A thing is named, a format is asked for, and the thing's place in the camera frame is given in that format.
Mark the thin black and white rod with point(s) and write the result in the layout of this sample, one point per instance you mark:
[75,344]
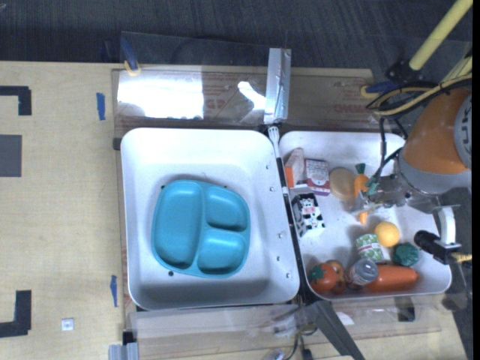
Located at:
[282,174]

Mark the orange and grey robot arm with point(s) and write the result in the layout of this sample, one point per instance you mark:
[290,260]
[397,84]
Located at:
[431,144]

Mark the tan round biscuit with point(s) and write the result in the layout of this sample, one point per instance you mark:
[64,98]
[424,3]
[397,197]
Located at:
[342,184]

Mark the blue divided plate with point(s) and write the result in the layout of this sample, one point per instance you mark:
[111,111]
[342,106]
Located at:
[180,223]

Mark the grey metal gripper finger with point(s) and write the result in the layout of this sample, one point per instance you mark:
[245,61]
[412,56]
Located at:
[362,197]
[360,210]

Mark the yellow round fruit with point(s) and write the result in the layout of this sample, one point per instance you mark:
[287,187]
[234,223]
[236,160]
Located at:
[387,234]

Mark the red and white carton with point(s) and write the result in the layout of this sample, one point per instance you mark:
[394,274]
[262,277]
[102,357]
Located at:
[317,176]

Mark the green broccoli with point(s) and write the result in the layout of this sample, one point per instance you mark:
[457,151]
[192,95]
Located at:
[405,254]

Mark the large orange sausage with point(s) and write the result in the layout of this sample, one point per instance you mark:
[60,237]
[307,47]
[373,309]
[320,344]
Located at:
[395,278]

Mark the cow print carton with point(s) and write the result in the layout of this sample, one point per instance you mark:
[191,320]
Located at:
[309,212]

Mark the green and white can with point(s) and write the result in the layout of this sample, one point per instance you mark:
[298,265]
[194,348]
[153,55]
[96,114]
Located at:
[369,248]

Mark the orange brown round fruit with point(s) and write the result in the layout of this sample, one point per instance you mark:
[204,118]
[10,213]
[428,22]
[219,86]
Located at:
[339,270]

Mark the white plastic tray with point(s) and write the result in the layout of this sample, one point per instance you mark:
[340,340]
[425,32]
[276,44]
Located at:
[337,234]
[210,152]

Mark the clear plastic bottle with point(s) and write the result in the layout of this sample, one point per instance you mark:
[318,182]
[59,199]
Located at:
[363,272]

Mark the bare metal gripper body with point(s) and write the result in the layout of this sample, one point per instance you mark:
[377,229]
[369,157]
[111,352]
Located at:
[393,192]

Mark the black cylinder on white bracket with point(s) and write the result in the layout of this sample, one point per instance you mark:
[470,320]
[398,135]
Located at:
[431,241]

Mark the red tomato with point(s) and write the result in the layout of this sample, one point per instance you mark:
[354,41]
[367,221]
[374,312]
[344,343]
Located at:
[322,279]

